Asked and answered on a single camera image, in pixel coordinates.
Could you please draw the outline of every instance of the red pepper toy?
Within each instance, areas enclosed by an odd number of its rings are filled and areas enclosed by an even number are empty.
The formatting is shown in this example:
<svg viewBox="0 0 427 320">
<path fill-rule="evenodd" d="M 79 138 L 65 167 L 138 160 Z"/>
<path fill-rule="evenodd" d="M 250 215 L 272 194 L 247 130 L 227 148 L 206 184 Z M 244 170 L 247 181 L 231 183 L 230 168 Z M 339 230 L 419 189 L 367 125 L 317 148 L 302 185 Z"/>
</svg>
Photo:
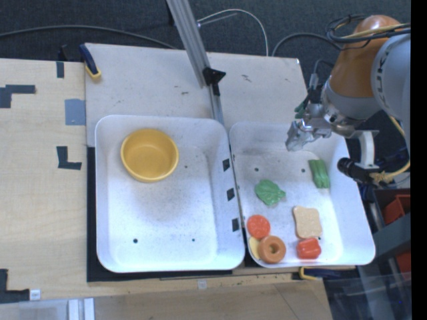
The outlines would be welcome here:
<svg viewBox="0 0 427 320">
<path fill-rule="evenodd" d="M 322 252 L 322 248 L 317 238 L 310 237 L 300 241 L 296 245 L 296 251 L 300 259 L 317 259 Z"/>
</svg>

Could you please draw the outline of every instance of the black cable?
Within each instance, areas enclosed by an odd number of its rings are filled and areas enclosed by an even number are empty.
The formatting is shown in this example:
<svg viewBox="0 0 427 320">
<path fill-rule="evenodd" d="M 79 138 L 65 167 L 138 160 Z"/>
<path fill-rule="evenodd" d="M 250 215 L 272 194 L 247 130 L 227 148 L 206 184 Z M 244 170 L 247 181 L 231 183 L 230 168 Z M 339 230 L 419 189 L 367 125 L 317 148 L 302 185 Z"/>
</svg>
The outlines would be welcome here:
<svg viewBox="0 0 427 320">
<path fill-rule="evenodd" d="M 325 61 L 324 59 L 318 59 L 315 63 L 314 63 L 314 68 L 313 68 L 313 73 L 317 73 L 318 72 L 318 66 L 320 63 L 326 64 L 329 67 L 334 67 L 334 64 L 328 61 Z"/>
<path fill-rule="evenodd" d="M 274 57 L 276 55 L 276 51 L 278 50 L 278 48 L 279 48 L 280 45 L 282 45 L 286 41 L 289 41 L 290 39 L 296 38 L 296 37 L 313 37 L 313 38 L 317 38 L 317 39 L 320 39 L 320 40 L 323 40 L 323 41 L 327 42 L 328 44 L 330 44 L 333 47 L 335 47 L 337 50 L 341 51 L 341 47 L 340 46 L 338 46 L 337 44 L 335 44 L 333 41 L 329 40 L 328 38 L 324 37 L 323 35 L 318 35 L 316 33 L 301 32 L 301 33 L 294 33 L 294 34 L 288 35 L 287 37 L 284 37 L 282 40 L 280 40 L 277 43 L 277 45 L 274 47 L 273 51 L 272 51 L 272 57 Z"/>
<path fill-rule="evenodd" d="M 352 47 L 343 47 L 341 51 L 347 51 L 347 50 L 355 50 L 355 49 L 363 49 L 364 47 L 368 46 L 368 44 L 371 42 L 371 40 L 365 41 L 365 44 L 361 46 L 352 46 Z"/>
<path fill-rule="evenodd" d="M 389 29 L 387 31 L 383 31 L 381 33 L 377 33 L 375 35 L 369 35 L 366 37 L 354 37 L 354 38 L 345 38 L 345 37 L 337 37 L 335 36 L 335 31 L 342 26 L 348 25 L 353 21 L 359 21 L 367 18 L 367 15 L 357 14 L 357 15 L 348 15 L 343 18 L 336 19 L 331 21 L 326 27 L 326 37 L 328 40 L 333 41 L 335 43 L 358 43 L 361 41 L 371 41 L 373 39 L 381 39 L 381 38 L 390 38 L 397 35 L 408 34 L 411 33 L 410 23 L 405 23 L 401 25 L 397 25 L 396 27 Z"/>
<path fill-rule="evenodd" d="M 158 45 L 162 45 L 162 46 L 167 47 L 169 49 L 177 49 L 177 47 L 174 47 L 170 44 L 164 43 L 163 41 L 159 41 L 157 39 L 146 37 L 145 35 L 139 35 L 137 33 L 131 33 L 131 32 L 122 31 L 119 29 L 110 29 L 108 27 L 90 26 L 90 25 L 54 25 L 54 26 L 34 27 L 34 28 L 30 28 L 30 29 L 21 29 L 21 30 L 12 31 L 12 32 L 0 33 L 0 38 L 10 37 L 12 35 L 20 35 L 23 33 L 38 32 L 38 31 L 51 31 L 51 30 L 56 30 L 56 29 L 90 29 L 90 30 L 96 30 L 96 31 L 107 31 L 107 32 L 118 33 L 118 34 L 122 34 L 122 35 L 128 35 L 130 37 L 136 37 L 136 38 L 143 39 L 146 41 L 151 41 L 152 43 L 157 43 Z"/>
</svg>

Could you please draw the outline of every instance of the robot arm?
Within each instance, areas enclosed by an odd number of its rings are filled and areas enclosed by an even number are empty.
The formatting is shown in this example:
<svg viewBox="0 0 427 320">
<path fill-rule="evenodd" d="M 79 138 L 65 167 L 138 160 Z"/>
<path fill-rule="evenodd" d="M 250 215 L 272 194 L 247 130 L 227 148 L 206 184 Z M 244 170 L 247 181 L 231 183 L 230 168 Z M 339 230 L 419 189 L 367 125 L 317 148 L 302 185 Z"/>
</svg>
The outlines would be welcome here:
<svg viewBox="0 0 427 320">
<path fill-rule="evenodd" d="M 395 32 L 397 26 L 401 24 L 393 18 L 372 15 L 359 22 L 353 35 L 345 37 L 349 41 L 320 96 L 309 94 L 302 103 L 301 119 L 291 124 L 288 151 L 300 150 L 306 143 L 334 132 L 347 139 L 359 139 L 362 159 L 356 165 L 360 174 L 375 171 L 373 136 L 378 131 L 356 128 L 383 109 L 402 122 L 410 154 L 410 28 Z M 379 34 L 383 29 L 393 32 L 389 36 Z M 343 169 L 348 165 L 340 164 Z"/>
</svg>

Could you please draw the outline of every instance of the white cable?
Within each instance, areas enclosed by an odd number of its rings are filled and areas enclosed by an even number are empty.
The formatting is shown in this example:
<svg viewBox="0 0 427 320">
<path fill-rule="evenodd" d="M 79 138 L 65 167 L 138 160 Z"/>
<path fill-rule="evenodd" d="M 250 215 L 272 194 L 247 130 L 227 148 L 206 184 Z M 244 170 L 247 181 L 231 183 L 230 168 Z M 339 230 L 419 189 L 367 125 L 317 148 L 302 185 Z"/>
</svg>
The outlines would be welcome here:
<svg viewBox="0 0 427 320">
<path fill-rule="evenodd" d="M 199 20 L 197 20 L 198 23 L 201 23 L 203 20 L 215 17 L 216 15 L 222 14 L 222 13 L 227 13 L 227 12 L 240 12 L 240 13 L 245 13 L 247 15 L 250 15 L 251 17 L 253 17 L 257 23 L 260 25 L 262 33 L 264 34 L 264 41 L 266 43 L 266 56 L 268 56 L 268 40 L 267 40 L 267 33 L 266 30 L 264 29 L 264 26 L 262 25 L 261 21 L 252 13 L 244 11 L 243 9 L 225 9 L 223 11 L 220 12 L 216 12 L 214 14 L 208 15 L 207 17 L 201 18 Z"/>
</svg>

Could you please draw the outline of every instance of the toy bread slice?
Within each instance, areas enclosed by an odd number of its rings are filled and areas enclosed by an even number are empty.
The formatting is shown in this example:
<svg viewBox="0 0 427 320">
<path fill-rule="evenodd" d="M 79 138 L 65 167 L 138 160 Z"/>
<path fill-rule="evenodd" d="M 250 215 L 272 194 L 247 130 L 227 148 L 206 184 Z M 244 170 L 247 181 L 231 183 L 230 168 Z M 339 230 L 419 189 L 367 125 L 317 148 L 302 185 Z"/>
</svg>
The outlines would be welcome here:
<svg viewBox="0 0 427 320">
<path fill-rule="evenodd" d="M 322 224 L 320 224 L 319 211 L 317 209 L 295 206 L 292 209 L 296 223 L 296 235 L 299 238 L 320 237 Z"/>
</svg>

